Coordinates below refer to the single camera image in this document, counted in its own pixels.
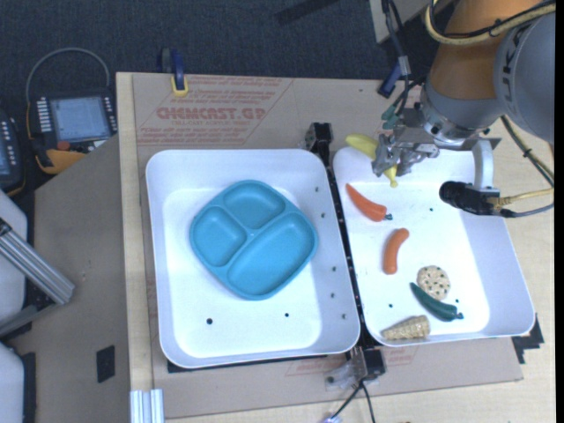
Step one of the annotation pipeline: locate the orange sausage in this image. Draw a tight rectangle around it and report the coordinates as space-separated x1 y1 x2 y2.
381 227 411 276

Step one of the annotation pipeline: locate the brown cardboard board red print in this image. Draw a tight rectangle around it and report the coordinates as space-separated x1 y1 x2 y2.
131 73 526 420

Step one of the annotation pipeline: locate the black cylinder on white bracket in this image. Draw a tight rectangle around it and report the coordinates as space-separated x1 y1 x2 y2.
438 138 502 216

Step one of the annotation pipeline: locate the blue divided plate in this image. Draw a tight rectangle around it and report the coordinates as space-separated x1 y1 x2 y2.
189 179 320 301

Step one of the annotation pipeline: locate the orange carrot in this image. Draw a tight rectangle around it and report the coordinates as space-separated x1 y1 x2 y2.
345 182 394 224

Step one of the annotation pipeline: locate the yellow banana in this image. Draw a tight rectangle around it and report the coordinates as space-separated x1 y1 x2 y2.
344 132 399 189

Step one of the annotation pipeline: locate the green chili pepper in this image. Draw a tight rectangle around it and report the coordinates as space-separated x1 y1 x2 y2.
409 281 465 323

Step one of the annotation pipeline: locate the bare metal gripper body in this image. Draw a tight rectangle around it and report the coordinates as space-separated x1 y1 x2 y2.
377 108 481 157

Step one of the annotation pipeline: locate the white plastic tray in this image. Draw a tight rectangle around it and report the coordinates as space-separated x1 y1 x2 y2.
331 145 537 348
145 148 362 369

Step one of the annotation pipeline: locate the beige chocolate chip biscuit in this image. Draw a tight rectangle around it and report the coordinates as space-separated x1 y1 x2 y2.
415 264 452 301

